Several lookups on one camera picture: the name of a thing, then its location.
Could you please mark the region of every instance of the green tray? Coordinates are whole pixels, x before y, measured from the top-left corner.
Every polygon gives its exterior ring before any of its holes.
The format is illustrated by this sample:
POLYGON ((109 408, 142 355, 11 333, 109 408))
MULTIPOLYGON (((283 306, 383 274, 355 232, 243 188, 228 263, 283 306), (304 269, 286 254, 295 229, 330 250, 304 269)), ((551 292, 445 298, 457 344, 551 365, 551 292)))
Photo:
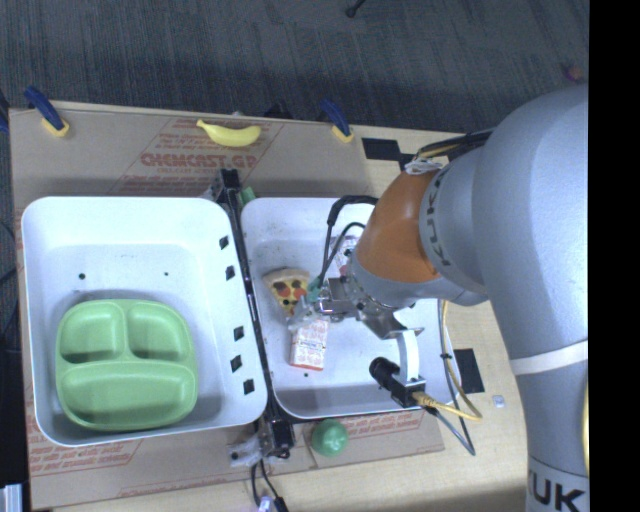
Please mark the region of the green tray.
POLYGON ((58 326, 56 387, 67 417, 86 428, 132 431, 180 421, 198 396, 189 327, 159 302, 78 304, 58 326))

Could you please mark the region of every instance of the round green object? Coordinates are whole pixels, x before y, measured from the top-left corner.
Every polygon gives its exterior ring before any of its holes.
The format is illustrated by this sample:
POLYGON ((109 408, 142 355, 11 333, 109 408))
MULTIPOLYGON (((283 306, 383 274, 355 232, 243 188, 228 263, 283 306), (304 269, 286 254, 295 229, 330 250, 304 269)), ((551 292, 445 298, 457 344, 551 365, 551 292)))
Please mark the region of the round green object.
POLYGON ((338 420, 333 419, 323 420, 311 435, 311 446, 325 457, 335 457, 342 453, 348 441, 347 429, 338 420))

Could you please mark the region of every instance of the yellow banana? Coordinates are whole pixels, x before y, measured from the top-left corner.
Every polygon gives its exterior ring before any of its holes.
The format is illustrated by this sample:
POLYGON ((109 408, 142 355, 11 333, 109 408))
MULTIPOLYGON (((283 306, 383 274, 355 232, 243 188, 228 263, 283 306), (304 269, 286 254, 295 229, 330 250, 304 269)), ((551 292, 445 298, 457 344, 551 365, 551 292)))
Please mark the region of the yellow banana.
POLYGON ((232 148, 240 148, 254 143, 258 140, 261 132, 259 126, 233 129, 216 124, 207 124, 202 119, 198 119, 196 126, 206 131, 209 138, 216 144, 232 148))

